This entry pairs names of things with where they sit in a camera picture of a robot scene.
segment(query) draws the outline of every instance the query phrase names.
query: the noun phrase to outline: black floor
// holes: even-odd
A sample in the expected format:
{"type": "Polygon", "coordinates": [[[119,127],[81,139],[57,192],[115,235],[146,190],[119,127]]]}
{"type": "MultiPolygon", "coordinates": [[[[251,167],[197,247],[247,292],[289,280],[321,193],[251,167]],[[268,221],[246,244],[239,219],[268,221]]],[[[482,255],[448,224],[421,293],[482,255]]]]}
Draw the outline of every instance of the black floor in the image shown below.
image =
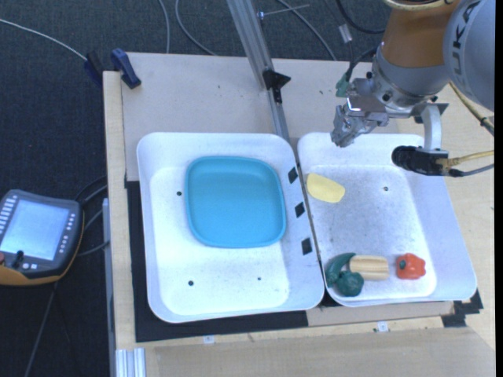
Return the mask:
{"type": "MultiPolygon", "coordinates": [[[[162,0],[170,21],[170,53],[207,54],[175,17],[177,0],[162,0]]],[[[323,0],[282,0],[309,6],[299,13],[325,40],[292,13],[266,16],[263,30],[272,57],[349,60],[350,51],[323,0]]],[[[385,26],[389,9],[380,0],[341,0],[362,27],[385,26]]],[[[270,13],[285,6],[276,0],[255,0],[270,13]]],[[[179,15],[190,34],[218,55],[244,55],[225,0],[180,0],[179,15]]],[[[105,129],[101,89],[83,69],[95,52],[106,69],[110,53],[165,53],[167,26],[157,0],[0,0],[0,19],[61,41],[76,52],[40,35],[0,23],[0,196],[10,189],[72,199],[88,183],[106,175],[105,129]]],[[[351,28],[353,56],[380,41],[351,28]]],[[[88,196],[102,186],[86,189],[88,196]]],[[[106,190],[86,204],[92,218],[106,190]]],[[[82,251],[103,242],[98,218],[87,229],[82,251]]],[[[102,251],[78,257],[57,285],[0,287],[0,375],[106,376],[108,336],[105,270],[102,251]],[[50,298],[45,327],[30,363],[50,298]]]]}

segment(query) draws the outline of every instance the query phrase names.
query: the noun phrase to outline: green toy vegetable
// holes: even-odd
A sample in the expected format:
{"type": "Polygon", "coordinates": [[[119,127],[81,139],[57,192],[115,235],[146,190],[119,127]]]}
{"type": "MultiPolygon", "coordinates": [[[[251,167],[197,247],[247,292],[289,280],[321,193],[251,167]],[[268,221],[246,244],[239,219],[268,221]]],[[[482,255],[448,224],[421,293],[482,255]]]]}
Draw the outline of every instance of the green toy vegetable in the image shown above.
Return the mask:
{"type": "Polygon", "coordinates": [[[360,273],[343,271],[342,268],[355,256],[355,253],[345,253],[336,256],[325,271],[327,285],[336,285],[343,296],[358,296],[363,288],[363,276],[360,273]]]}

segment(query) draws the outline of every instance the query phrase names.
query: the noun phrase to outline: metal post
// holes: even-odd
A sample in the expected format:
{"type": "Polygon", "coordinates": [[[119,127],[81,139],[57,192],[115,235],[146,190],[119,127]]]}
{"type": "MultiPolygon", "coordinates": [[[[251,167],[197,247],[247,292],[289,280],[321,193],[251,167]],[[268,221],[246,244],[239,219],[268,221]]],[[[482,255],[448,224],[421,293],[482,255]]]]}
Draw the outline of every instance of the metal post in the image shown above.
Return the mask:
{"type": "MultiPolygon", "coordinates": [[[[274,66],[252,0],[227,0],[227,5],[257,83],[262,89],[269,88],[264,81],[263,73],[266,70],[273,71],[274,66]]],[[[272,88],[269,88],[269,102],[276,134],[290,142],[283,106],[274,99],[272,88]]]]}

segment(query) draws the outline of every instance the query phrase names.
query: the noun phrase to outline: white tray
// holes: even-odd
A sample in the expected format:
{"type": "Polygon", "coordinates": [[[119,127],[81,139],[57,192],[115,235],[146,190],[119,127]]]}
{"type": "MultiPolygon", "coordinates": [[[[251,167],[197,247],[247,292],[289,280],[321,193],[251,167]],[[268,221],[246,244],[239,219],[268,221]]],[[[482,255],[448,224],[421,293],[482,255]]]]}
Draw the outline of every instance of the white tray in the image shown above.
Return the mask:
{"type": "Polygon", "coordinates": [[[304,310],[321,301],[321,267],[307,212],[297,217],[304,196],[300,178],[290,182],[288,176],[296,159],[286,141],[272,134],[153,133],[141,139],[137,156],[147,293],[161,320],[304,310]],[[193,236],[183,188],[187,166],[202,156],[244,156],[275,169],[287,212],[280,241],[229,249],[209,247],[193,236]]]}
{"type": "Polygon", "coordinates": [[[464,300],[475,292],[475,273],[444,179],[402,170],[391,161],[397,146],[422,144],[421,137],[404,134],[363,135],[346,148],[336,147],[327,133],[300,139],[304,180],[316,173],[346,189],[338,203],[307,198],[324,268],[346,252],[384,256],[390,264],[388,280],[366,281],[356,297],[327,288],[338,303],[464,300]],[[419,280],[396,276],[395,259],[406,252],[426,261],[427,273],[419,280]]]}

